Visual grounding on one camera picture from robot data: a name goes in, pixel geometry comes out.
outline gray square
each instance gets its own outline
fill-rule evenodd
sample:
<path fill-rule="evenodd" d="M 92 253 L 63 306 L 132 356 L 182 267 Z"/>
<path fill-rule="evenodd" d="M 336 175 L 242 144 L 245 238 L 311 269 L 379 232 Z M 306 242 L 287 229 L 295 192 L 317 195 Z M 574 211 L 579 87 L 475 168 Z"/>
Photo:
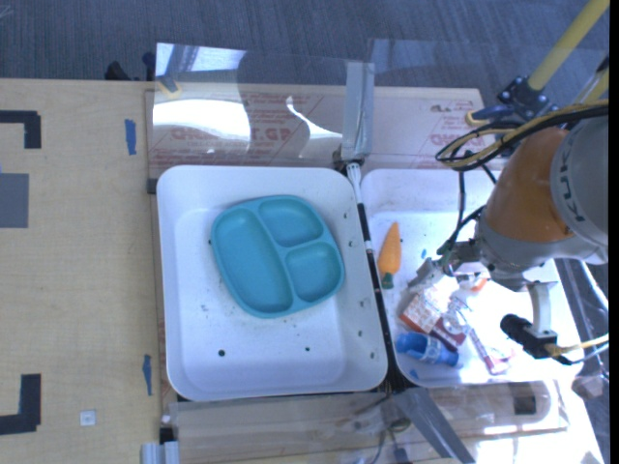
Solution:
<path fill-rule="evenodd" d="M 0 173 L 0 228 L 28 227 L 28 174 Z"/>

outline wooden table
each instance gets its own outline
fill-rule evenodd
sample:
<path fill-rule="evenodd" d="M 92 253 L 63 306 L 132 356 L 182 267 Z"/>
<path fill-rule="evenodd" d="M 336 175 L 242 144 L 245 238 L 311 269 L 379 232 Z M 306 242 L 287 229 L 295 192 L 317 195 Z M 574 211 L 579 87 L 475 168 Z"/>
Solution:
<path fill-rule="evenodd" d="M 36 431 L 0 435 L 0 463 L 139 462 L 141 445 L 159 440 L 158 277 L 146 190 L 153 89 L 0 79 L 0 110 L 36 111 L 42 130 L 41 148 L 24 149 L 24 126 L 0 124 L 0 177 L 27 174 L 29 201 L 27 226 L 0 228 L 0 428 L 28 410 L 22 375 L 41 377 Z M 516 462 L 602 462 L 582 402 L 568 399 L 567 429 L 464 443 L 478 462 L 515 454 Z M 429 446 L 428 458 L 436 458 Z"/>

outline blue plate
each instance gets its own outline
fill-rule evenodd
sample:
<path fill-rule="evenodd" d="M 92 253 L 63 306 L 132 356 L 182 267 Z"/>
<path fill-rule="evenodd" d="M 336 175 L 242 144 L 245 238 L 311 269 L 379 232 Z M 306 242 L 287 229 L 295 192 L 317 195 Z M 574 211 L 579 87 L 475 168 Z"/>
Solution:
<path fill-rule="evenodd" d="M 275 318 L 338 292 L 344 267 L 322 217 L 297 196 L 267 196 L 223 211 L 211 229 L 223 280 L 248 313 Z"/>

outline carrot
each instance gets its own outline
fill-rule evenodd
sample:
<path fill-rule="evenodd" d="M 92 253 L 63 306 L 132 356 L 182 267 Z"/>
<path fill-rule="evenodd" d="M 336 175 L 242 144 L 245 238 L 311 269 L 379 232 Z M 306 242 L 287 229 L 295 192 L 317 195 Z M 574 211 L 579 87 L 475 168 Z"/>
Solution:
<path fill-rule="evenodd" d="M 381 284 L 385 289 L 394 288 L 394 274 L 399 270 L 402 259 L 402 247 L 399 241 L 399 226 L 392 223 L 383 247 L 378 255 L 378 272 L 381 275 Z"/>

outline black corner marker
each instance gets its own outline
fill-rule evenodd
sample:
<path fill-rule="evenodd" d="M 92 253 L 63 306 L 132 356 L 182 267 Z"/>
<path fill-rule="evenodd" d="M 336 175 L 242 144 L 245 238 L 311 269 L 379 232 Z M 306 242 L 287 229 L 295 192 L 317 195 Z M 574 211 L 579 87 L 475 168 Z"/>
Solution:
<path fill-rule="evenodd" d="M 41 424 L 41 374 L 21 375 L 19 412 L 0 416 L 0 435 L 37 431 Z"/>
<path fill-rule="evenodd" d="M 35 110 L 0 110 L 0 124 L 23 124 L 23 147 L 41 149 L 41 115 Z"/>

